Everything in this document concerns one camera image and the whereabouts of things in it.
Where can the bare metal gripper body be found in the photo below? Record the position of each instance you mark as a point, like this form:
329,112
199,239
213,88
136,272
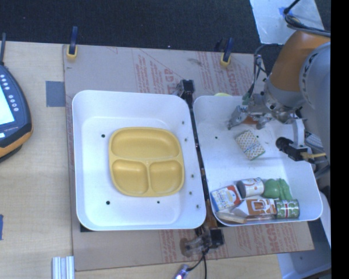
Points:
267,109

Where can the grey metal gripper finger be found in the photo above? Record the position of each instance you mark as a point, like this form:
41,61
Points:
262,122
237,116

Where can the small orange toy food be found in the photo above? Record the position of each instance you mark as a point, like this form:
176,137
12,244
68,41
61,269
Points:
250,120

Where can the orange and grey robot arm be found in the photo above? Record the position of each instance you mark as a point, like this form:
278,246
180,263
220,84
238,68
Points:
292,65

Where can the white carton with dotted pattern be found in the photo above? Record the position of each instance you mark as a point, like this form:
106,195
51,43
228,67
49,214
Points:
250,144

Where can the yellow-green round object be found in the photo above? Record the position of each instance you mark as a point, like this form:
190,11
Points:
222,94

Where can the white plastic tray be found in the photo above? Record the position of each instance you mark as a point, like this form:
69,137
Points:
96,161
221,161

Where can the thin black and white rod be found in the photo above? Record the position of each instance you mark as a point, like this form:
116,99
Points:
198,153

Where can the white and orange can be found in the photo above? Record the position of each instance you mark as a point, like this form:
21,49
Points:
251,187

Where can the green toy vegetable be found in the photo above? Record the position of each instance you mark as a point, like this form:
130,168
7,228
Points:
276,188

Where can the white and blue carton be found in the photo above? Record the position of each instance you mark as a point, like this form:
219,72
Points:
225,198

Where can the orange and white carton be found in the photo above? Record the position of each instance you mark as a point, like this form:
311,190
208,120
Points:
257,207

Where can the green and white can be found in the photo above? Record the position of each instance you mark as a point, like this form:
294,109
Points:
288,209

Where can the yellow divided plate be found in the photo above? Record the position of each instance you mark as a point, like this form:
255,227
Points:
145,144

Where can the tan toy breadstick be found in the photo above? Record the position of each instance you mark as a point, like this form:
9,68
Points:
231,218

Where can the brown cardboard board red print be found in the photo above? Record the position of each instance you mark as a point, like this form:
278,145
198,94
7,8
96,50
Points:
110,68

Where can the black cylinder on white bracket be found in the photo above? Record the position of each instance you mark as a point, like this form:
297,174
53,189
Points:
291,150

